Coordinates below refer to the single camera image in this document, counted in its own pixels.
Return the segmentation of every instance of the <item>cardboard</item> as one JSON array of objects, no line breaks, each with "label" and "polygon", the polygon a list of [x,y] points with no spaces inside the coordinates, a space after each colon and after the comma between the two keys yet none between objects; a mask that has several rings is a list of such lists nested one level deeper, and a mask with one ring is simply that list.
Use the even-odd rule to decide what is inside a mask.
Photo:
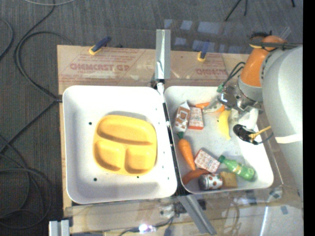
[{"label": "cardboard", "polygon": [[[155,70],[155,50],[104,47],[96,55],[90,47],[58,45],[59,94],[73,85],[150,86]],[[217,86],[227,78],[222,55],[171,51],[171,79],[176,85]]]}]

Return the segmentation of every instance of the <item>yellow plastic dish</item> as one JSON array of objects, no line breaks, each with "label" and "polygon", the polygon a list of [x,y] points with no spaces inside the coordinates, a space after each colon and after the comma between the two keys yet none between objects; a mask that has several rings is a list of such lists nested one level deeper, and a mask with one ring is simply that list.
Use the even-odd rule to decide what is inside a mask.
[{"label": "yellow plastic dish", "polygon": [[157,157],[157,134],[145,120],[108,115],[97,124],[94,159],[102,169],[123,175],[149,172]]}]

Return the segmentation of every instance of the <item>plastic bottle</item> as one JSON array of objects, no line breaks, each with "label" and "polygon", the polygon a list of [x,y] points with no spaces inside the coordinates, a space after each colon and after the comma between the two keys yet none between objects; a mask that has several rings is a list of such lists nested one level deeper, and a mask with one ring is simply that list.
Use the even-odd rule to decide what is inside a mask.
[{"label": "plastic bottle", "polygon": [[220,163],[224,163],[230,171],[234,172],[236,175],[244,178],[245,180],[252,180],[255,175],[254,169],[246,167],[235,160],[226,159],[224,155],[221,155],[218,158],[218,161]]}]

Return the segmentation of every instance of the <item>soda can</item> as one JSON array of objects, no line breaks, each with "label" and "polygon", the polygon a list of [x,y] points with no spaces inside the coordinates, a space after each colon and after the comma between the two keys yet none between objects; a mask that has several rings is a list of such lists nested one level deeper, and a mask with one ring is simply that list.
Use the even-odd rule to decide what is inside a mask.
[{"label": "soda can", "polygon": [[198,185],[201,190],[217,190],[223,185],[223,180],[219,174],[206,174],[198,178]]}]

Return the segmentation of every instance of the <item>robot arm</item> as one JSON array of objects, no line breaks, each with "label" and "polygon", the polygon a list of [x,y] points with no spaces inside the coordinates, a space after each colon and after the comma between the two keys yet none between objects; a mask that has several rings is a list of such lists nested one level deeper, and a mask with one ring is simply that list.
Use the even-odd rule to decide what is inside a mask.
[{"label": "robot arm", "polygon": [[[285,41],[268,36],[262,43],[281,46]],[[218,97],[227,108],[236,109],[239,116],[261,105],[297,183],[303,202],[303,46],[289,49],[254,48],[236,85],[225,86]],[[234,132],[244,141],[254,133],[236,125]]]}]

